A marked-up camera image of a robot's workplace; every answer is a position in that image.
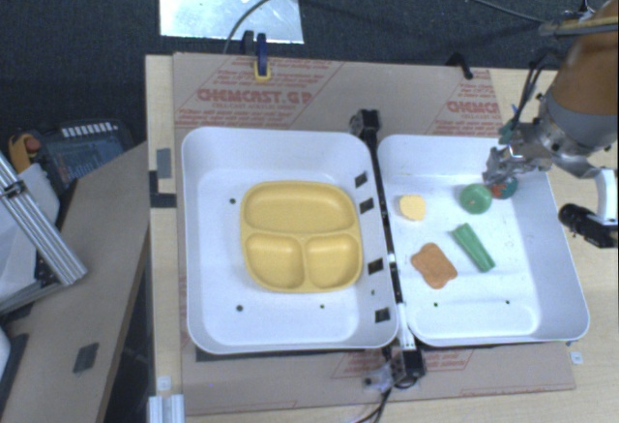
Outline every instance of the orange toy food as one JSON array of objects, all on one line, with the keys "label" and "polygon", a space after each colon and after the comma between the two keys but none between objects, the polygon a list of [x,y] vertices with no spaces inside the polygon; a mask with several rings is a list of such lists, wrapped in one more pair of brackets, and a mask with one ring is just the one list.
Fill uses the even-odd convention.
[{"label": "orange toy food", "polygon": [[443,288],[450,280],[457,277],[457,271],[452,263],[434,243],[426,244],[419,253],[413,255],[411,261],[432,288]]}]

